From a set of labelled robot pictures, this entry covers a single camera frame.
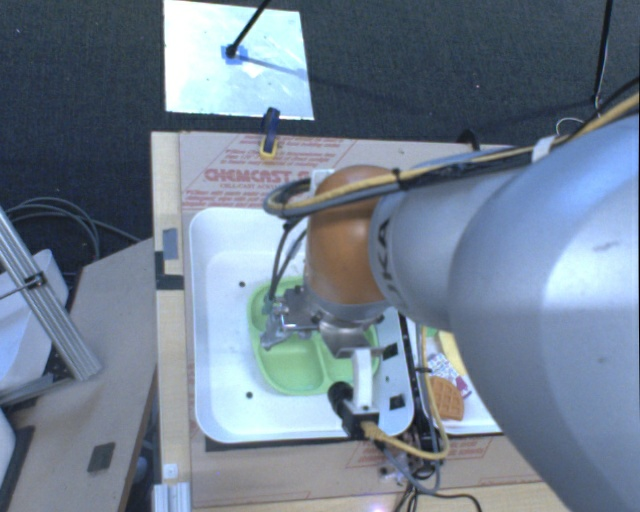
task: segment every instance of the green divided plate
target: green divided plate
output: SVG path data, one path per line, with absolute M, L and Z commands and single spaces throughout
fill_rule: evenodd
M 283 279 L 277 293 L 282 294 L 287 288 L 301 284 L 301 277 Z M 251 295 L 248 307 L 249 335 L 253 353 L 267 382 L 277 391 L 287 395 L 317 395 L 326 393 L 334 382 L 352 383 L 351 359 L 333 357 L 318 332 L 307 340 L 293 335 L 273 346 L 271 350 L 262 348 L 260 334 L 264 331 L 267 321 L 262 313 L 262 306 L 268 289 L 269 283 L 260 286 Z M 372 347 L 378 346 L 378 336 L 374 327 L 365 332 L 365 337 Z M 374 374 L 379 365 L 380 358 L 373 358 Z

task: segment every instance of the black connector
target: black connector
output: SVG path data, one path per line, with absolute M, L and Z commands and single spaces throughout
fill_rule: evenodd
M 353 387 L 346 382 L 336 382 L 327 392 L 329 402 L 334 412 L 342 419 L 342 428 L 354 440 L 365 439 L 361 424 L 363 421 L 372 421 L 378 424 L 380 414 L 373 411 L 357 411 L 351 404 L 353 399 Z

